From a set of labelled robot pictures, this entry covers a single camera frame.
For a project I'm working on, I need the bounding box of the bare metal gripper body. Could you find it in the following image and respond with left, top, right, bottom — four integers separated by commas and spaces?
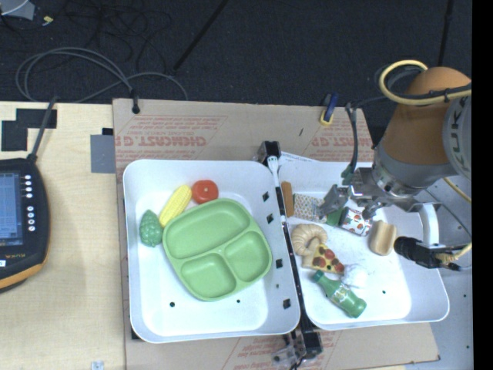
347, 161, 415, 215

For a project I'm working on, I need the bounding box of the green-capped strawberry print bottle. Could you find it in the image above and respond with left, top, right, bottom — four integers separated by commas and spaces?
325, 205, 374, 237

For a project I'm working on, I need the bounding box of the tan hot dog bun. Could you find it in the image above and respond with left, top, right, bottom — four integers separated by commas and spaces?
368, 219, 398, 256

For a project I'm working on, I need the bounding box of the patterned white packet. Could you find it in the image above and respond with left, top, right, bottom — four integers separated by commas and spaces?
292, 192, 329, 224

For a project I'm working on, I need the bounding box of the tan croissant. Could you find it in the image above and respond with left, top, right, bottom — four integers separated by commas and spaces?
290, 223, 329, 257

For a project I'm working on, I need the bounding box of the white printed paper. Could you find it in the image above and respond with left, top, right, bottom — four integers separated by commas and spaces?
278, 150, 321, 166

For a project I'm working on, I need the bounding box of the pizza slice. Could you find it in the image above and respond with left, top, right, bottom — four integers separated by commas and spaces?
300, 237, 346, 277

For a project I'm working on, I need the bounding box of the thin black and white rod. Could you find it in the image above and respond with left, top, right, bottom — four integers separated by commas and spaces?
267, 155, 311, 338

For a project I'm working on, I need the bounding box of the white fluffy ball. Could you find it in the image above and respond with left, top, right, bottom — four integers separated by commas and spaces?
341, 264, 371, 290

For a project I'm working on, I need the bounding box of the white plastic tray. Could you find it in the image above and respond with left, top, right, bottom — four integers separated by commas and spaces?
276, 160, 451, 331
122, 158, 302, 345

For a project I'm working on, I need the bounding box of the green bottle yellow label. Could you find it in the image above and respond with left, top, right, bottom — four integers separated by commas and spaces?
312, 270, 368, 319

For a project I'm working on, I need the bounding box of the red tomato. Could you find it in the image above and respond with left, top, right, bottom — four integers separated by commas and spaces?
190, 179, 220, 205

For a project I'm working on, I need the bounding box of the green divided plate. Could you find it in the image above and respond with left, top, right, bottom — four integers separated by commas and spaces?
162, 197, 273, 302

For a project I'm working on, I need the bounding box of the brown cardboard board red print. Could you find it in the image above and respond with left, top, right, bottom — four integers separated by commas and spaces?
111, 98, 441, 370

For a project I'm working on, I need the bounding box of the yellow corn cob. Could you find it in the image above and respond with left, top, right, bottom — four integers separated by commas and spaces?
158, 184, 193, 229

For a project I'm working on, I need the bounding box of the green artichoke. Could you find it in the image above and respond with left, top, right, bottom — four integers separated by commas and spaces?
139, 209, 165, 248

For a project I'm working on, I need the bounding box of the black cylinder on white bracket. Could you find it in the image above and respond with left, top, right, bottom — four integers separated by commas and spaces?
393, 202, 461, 271

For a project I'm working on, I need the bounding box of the black block with thin wires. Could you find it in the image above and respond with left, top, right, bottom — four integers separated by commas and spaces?
299, 328, 323, 361
257, 140, 281, 165

